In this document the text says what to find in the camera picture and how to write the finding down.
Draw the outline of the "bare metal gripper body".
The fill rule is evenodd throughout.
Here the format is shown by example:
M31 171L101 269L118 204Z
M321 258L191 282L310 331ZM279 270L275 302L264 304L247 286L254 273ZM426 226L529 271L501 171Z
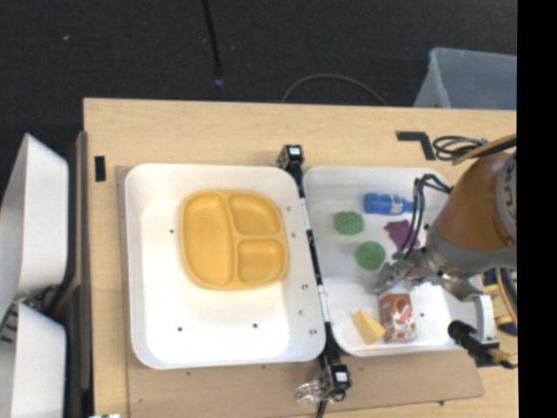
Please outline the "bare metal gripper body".
M484 293L481 286L474 285L470 277L450 266L435 248L411 251L401 262L400 272L404 280L415 286L430 282L443 287L458 300L473 300Z

